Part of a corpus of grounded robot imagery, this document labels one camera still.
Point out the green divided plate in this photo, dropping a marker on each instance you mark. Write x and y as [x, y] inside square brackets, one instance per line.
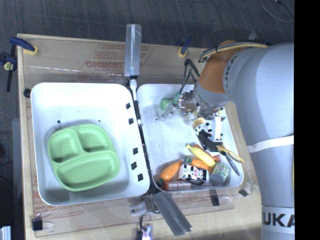
[82, 159]

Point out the small cow print carton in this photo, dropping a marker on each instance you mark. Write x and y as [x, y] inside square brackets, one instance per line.
[202, 127]

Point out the green toy vegetable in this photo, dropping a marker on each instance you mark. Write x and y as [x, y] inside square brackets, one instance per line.
[165, 104]

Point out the plump orange carrot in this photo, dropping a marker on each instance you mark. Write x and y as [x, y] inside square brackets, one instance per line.
[171, 171]

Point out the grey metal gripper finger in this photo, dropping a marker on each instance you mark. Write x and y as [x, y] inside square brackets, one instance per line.
[189, 119]
[168, 113]

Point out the white plastic tray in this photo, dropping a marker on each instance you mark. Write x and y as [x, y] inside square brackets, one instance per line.
[167, 139]
[82, 101]

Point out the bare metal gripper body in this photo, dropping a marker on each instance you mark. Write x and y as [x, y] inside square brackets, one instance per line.
[191, 103]

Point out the red brown packet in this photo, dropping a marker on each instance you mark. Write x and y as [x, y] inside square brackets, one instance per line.
[177, 185]

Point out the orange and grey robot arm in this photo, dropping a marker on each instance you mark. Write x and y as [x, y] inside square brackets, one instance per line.
[262, 104]

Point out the green and white can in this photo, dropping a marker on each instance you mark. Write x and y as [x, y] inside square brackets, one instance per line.
[220, 174]

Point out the yellow banana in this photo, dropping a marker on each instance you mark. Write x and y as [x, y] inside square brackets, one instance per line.
[202, 156]

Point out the orange carrot green top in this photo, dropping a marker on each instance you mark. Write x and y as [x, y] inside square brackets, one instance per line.
[200, 164]

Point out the large cow print carton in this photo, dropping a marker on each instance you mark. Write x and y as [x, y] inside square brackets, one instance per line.
[193, 174]

